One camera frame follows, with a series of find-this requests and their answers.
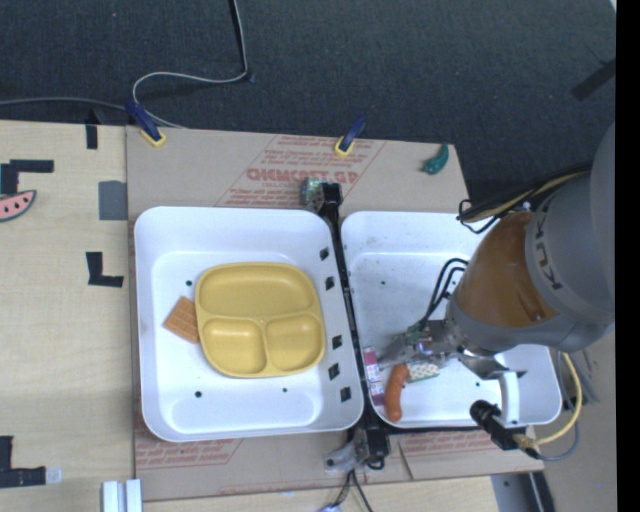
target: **white cable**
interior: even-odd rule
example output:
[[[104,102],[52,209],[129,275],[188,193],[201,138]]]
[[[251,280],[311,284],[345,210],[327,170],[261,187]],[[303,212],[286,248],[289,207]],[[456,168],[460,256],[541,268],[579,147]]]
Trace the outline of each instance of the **white cable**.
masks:
[[[242,67],[243,67],[243,70],[239,75],[237,75],[237,76],[235,76],[233,78],[214,79],[214,78],[204,78],[204,77],[200,77],[200,76],[189,75],[189,74],[186,74],[186,73],[176,73],[176,72],[173,72],[173,71],[154,71],[152,73],[148,73],[148,74],[144,75],[143,77],[138,78],[138,80],[136,80],[136,82],[133,84],[133,88],[132,88],[132,91],[131,91],[131,95],[133,97],[133,101],[135,101],[136,103],[140,103],[138,101],[138,87],[140,86],[140,84],[142,84],[144,81],[148,80],[149,78],[153,78],[153,77],[157,77],[157,76],[169,76],[169,77],[173,77],[173,78],[182,78],[182,79],[185,79],[185,80],[192,80],[192,81],[195,81],[195,82],[202,82],[202,83],[213,84],[213,85],[232,84],[232,83],[235,83],[235,82],[239,82],[240,80],[244,80],[249,74],[249,66],[247,65],[247,52],[246,52],[245,41],[244,41],[244,30],[242,28],[242,19],[240,17],[240,10],[238,9],[237,0],[233,0],[233,7],[234,7],[234,11],[235,11],[235,19],[236,19],[236,21],[238,23],[238,33],[240,35],[240,52],[242,53]],[[174,128],[185,128],[184,126],[172,123],[170,121],[167,121],[166,119],[163,119],[163,118],[153,114],[152,112],[150,112],[146,108],[145,108],[145,111],[147,112],[147,114],[149,114],[149,117],[151,117],[156,122],[163,124],[164,126],[171,126],[171,127],[174,127]]]

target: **blue clamp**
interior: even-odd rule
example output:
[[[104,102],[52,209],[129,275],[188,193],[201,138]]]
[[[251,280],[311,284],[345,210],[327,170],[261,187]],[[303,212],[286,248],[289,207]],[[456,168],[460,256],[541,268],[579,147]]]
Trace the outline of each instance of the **blue clamp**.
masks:
[[[127,113],[136,120],[138,126],[142,128],[140,134],[147,139],[152,146],[157,148],[165,143],[167,140],[166,135],[158,129],[153,119],[151,119],[151,116],[139,103],[136,103],[134,100],[129,100],[125,108]]]
[[[447,161],[449,160],[449,147],[446,144],[443,144],[440,147],[440,151],[433,158],[429,158],[422,167],[422,170],[427,174],[438,174],[445,165],[447,165]]]
[[[360,137],[360,134],[364,131],[365,124],[367,122],[367,116],[359,117],[355,123],[349,128],[349,131],[338,139],[336,145],[333,148],[333,152],[340,158],[345,158],[353,149],[355,139]]]

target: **cardboard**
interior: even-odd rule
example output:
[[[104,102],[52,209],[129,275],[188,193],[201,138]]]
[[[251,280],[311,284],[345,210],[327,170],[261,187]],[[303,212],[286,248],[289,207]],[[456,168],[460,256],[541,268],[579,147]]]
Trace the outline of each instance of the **cardboard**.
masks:
[[[436,175],[422,171],[440,144],[358,140],[345,159],[326,137],[165,129],[151,146],[127,128],[131,328],[133,340],[136,477],[147,501],[264,491],[336,487],[325,456],[346,442],[345,432],[173,444],[156,439],[140,414],[133,226],[155,206],[301,208],[307,177],[339,182],[343,216],[356,211],[457,212],[467,198],[455,148]],[[502,452],[477,431],[390,436],[384,469],[367,483],[407,482],[542,469],[520,452]]]

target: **yellow plate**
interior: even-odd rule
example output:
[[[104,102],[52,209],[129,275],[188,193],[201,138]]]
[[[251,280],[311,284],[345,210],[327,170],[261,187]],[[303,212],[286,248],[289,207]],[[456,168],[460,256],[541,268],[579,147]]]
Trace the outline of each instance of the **yellow plate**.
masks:
[[[198,280],[195,303],[204,353],[225,375],[290,375],[313,367],[324,355],[318,294],[293,265],[213,267]]]

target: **pink watermelon slice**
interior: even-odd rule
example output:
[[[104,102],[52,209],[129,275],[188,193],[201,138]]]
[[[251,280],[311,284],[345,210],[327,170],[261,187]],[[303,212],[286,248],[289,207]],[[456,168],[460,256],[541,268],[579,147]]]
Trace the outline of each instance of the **pink watermelon slice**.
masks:
[[[26,212],[36,198],[35,190],[0,196],[0,222],[15,219]]]

